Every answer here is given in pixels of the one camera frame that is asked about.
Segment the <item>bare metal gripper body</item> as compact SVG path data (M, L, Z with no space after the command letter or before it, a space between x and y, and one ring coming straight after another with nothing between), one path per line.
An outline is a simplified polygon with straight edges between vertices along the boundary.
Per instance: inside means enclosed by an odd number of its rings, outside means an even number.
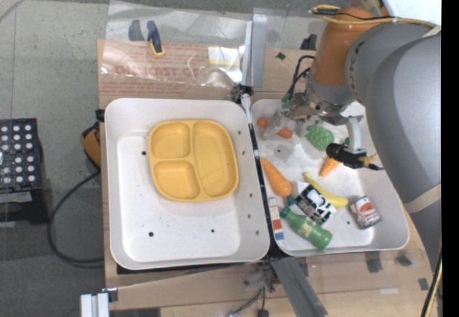
M306 119L313 116L329 124L339 126L347 122L341 113L343 105L334 105L321 99L317 94L286 93L282 98L282 112L291 120Z

